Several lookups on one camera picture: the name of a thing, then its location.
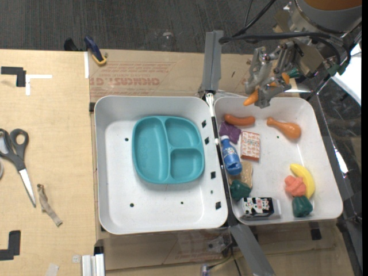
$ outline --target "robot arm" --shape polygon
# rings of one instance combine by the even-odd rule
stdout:
[[[361,41],[361,31],[353,43],[346,38],[362,22],[362,0],[292,0],[275,19],[274,34],[241,34],[219,40],[279,39],[269,53],[265,47],[254,50],[245,91],[257,94],[254,104],[260,108],[290,89],[290,78],[313,78],[321,70],[331,76],[344,72],[350,61],[350,45]]]

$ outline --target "scissors handle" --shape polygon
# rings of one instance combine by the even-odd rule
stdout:
[[[17,141],[17,137],[19,135],[23,135],[24,137],[24,141],[22,143],[18,143]],[[14,148],[16,149],[16,153],[17,155],[24,160],[24,152],[25,152],[25,148],[28,145],[28,141],[29,141],[29,136],[28,133],[25,132],[22,129],[14,129],[10,132],[10,141],[13,143]]]
[[[12,161],[18,171],[25,169],[23,160],[13,151],[12,141],[10,139],[9,133],[4,129],[0,129],[0,142],[2,141],[1,139],[3,139],[3,146],[0,146],[0,156]]]

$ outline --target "purple toy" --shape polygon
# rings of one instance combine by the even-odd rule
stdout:
[[[234,144],[237,144],[241,132],[242,130],[235,127],[234,125],[231,125],[227,122],[222,122],[220,125],[220,131],[218,133],[220,134],[220,136],[229,136],[230,141]]]

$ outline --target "toy banana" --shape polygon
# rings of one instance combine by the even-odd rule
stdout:
[[[312,175],[310,172],[303,167],[301,164],[292,163],[290,165],[291,171],[294,173],[295,176],[303,178],[303,182],[306,186],[305,196],[310,199],[312,194],[315,192],[316,186],[313,180]]]

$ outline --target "light wood surface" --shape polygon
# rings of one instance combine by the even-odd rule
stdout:
[[[149,58],[152,53],[141,54]],[[131,58],[139,58],[137,51]],[[167,52],[162,55],[168,60]],[[0,261],[0,275],[45,275],[50,263],[60,267],[60,275],[80,275],[74,255],[93,254],[96,222],[93,180],[93,141],[89,113],[89,81],[85,79],[83,52],[0,50],[2,66],[17,66],[27,74],[51,74],[52,79],[31,80],[31,95],[16,87],[16,76],[0,75],[0,128],[22,128],[30,142],[25,164],[35,192],[33,208],[15,167],[3,160],[5,172],[0,179],[0,249],[7,249],[8,234],[21,231],[21,251],[14,260]],[[223,73],[235,77],[231,91],[242,90],[240,84],[247,65],[233,67],[244,57],[223,56]],[[193,55],[191,66],[182,70],[198,83],[202,57]],[[49,203],[63,220],[56,227],[41,212],[36,185],[45,186]],[[353,275],[344,241],[334,222],[322,225],[322,240],[311,241],[306,229],[288,233],[286,228],[259,230],[259,242],[277,275]],[[252,275],[244,258],[235,254],[242,275]],[[200,263],[142,267],[107,271],[106,275],[199,275]],[[211,275],[237,275],[233,261],[219,265]]]

